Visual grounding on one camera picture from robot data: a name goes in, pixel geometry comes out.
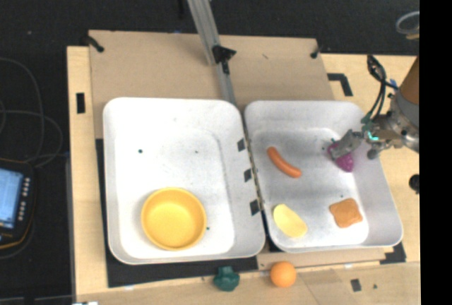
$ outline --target white tray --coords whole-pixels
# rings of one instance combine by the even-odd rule
[[[344,172],[326,149],[349,129],[360,130],[361,109],[339,101],[260,101],[245,110],[245,122],[257,171],[271,239],[290,253],[368,246],[393,246],[402,238],[402,224],[379,159],[368,160],[362,143],[352,156],[355,168]],[[266,150],[275,146],[303,174],[298,179],[280,172]],[[363,221],[339,228],[329,205],[354,198]],[[301,238],[285,236],[272,211],[288,205],[307,224]]]
[[[108,240],[118,260],[205,261],[251,257],[263,248],[236,107],[222,100],[117,98],[105,106],[103,125]],[[141,228],[144,201],[168,186],[189,190],[206,209],[208,229],[190,249],[160,249]]]

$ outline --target purple object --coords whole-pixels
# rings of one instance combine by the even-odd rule
[[[334,142],[327,149],[328,153],[331,154],[331,149],[335,148],[339,145],[338,142]],[[348,153],[339,158],[336,158],[335,163],[339,166],[339,168],[343,169],[346,172],[351,172],[353,170],[353,158],[352,153]]]

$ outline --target yellow bowl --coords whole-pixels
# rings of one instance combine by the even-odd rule
[[[202,239],[207,225],[206,211],[200,200],[187,190],[160,189],[145,201],[141,225],[156,246],[184,250]]]

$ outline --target orange sausage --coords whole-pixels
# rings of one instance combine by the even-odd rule
[[[291,176],[293,178],[298,178],[302,175],[302,171],[300,168],[296,168],[291,164],[287,163],[280,155],[278,150],[275,147],[269,147],[267,149],[267,154],[270,157],[273,164],[282,172],[286,173],[286,175]]]

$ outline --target orange ball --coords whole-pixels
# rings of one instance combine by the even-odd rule
[[[297,279],[297,271],[290,262],[281,261],[272,266],[270,279],[278,287],[291,287]]]

